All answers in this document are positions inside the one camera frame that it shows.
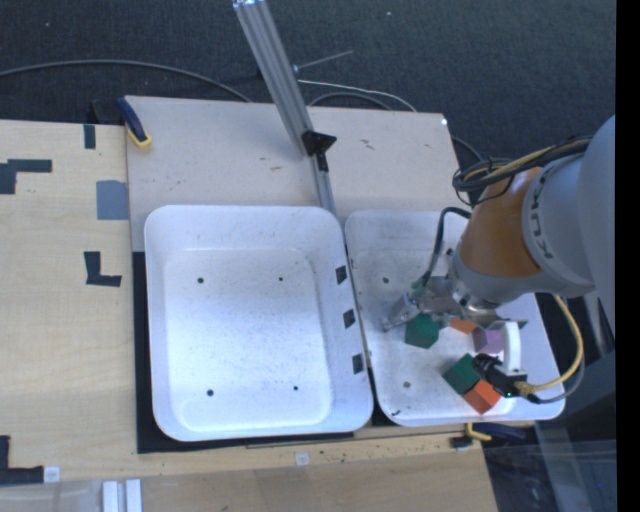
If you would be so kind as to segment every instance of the wooden table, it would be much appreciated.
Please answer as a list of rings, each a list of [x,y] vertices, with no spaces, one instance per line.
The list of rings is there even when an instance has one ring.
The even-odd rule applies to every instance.
[[[318,119],[329,119],[324,112],[329,110],[314,109]],[[437,154],[431,160],[437,172],[450,176],[457,163],[442,116],[408,115],[427,128],[420,140],[425,151]],[[368,124],[366,114],[357,116]],[[380,140],[391,147],[394,136],[402,134]],[[375,149],[367,147],[366,137],[353,134],[351,139],[361,146],[355,159],[366,168],[369,160],[363,158],[372,158]],[[15,193],[0,194],[0,435],[11,436],[10,467],[59,468],[60,485],[144,478],[145,503],[153,502],[153,510],[175,510],[168,496],[194,503],[203,499],[195,491],[198,482],[205,482],[200,486],[205,494],[212,492],[206,482],[215,482],[235,503],[255,502],[248,509],[272,510],[278,485],[284,488],[291,475],[299,475],[294,480],[300,482],[300,492],[313,489],[317,506],[307,510],[389,510],[381,503],[396,503],[394,499],[407,504],[403,510],[421,509],[432,497],[440,509],[450,501],[458,509],[496,510],[479,443],[460,452],[450,445],[462,425],[367,426],[351,439],[138,454],[132,231],[127,219],[98,218],[96,192],[98,182],[129,183],[127,144],[120,126],[0,121],[0,165],[51,162],[51,172],[18,168]],[[340,168],[348,169],[348,145],[339,147],[331,158],[336,167],[342,162]],[[334,187],[347,183],[345,172],[336,171]],[[362,188],[335,190],[344,192],[336,193],[340,204]],[[443,196],[442,190],[432,192],[431,208],[453,200],[453,191]],[[399,208],[417,204],[423,192],[415,190],[404,201],[390,196]],[[380,197],[374,198],[374,207],[382,204]],[[353,208],[362,206],[356,201]],[[100,252],[101,274],[122,276],[119,286],[87,284],[88,251]],[[153,478],[161,475],[164,479]],[[272,494],[265,494],[265,482]],[[51,492],[46,487],[28,492]],[[7,492],[0,494],[0,505],[27,491]]]

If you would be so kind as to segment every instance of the white tray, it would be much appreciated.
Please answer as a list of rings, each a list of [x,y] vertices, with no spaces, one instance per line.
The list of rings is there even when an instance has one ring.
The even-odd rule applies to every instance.
[[[458,395],[442,374],[466,353],[476,354],[469,334],[448,327],[440,331],[438,341],[431,348],[424,349],[404,342],[404,326],[383,331],[382,319],[390,307],[429,266],[439,216],[440,212],[358,211],[349,217],[345,226],[382,411],[393,422],[404,426],[556,417],[562,412],[564,399],[532,404],[523,398],[501,398],[481,415]],[[445,217],[445,251],[455,248],[466,222],[453,214]],[[445,258],[441,258],[434,275],[444,275],[446,271]],[[499,308],[498,313],[528,321],[520,336],[522,367],[528,371],[529,381],[544,383],[557,378],[558,368],[535,296],[523,295]],[[562,392],[563,387],[558,384],[539,392],[539,396],[551,398]]]
[[[368,421],[373,398],[333,215],[170,205],[148,216],[144,237],[153,413],[168,436],[337,433]]]

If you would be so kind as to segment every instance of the white cable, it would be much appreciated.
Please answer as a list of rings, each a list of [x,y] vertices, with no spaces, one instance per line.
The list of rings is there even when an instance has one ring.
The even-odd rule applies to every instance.
[[[298,82],[300,82],[301,84],[310,84],[310,85],[326,85],[327,87],[337,87],[339,89],[349,89],[351,91],[359,91],[359,92],[364,92],[364,93],[367,93],[367,94],[380,94],[381,96],[387,96],[389,98],[393,98],[394,100],[399,101],[400,103],[405,105],[408,109],[410,109],[413,112],[418,112],[413,105],[411,105],[410,103],[408,103],[407,101],[403,100],[402,98],[400,98],[398,96],[395,96],[393,94],[389,94],[388,92],[369,91],[367,89],[361,89],[360,87],[353,87],[351,85],[330,84],[330,83],[327,83],[327,82],[314,82],[313,80],[298,80]]]

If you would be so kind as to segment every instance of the purple block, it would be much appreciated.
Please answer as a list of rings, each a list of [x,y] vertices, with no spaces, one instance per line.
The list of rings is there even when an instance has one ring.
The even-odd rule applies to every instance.
[[[504,341],[500,331],[487,331],[477,327],[471,333],[473,346],[476,352],[484,354],[497,354],[504,350]]]

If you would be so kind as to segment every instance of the green cube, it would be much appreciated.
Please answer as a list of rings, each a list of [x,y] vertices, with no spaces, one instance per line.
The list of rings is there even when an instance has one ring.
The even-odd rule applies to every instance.
[[[414,347],[430,348],[440,333],[440,324],[434,322],[431,315],[418,315],[407,322],[404,342]]]
[[[462,356],[442,376],[459,395],[464,395],[480,380],[478,374],[473,370],[473,357],[471,357],[471,354]]]

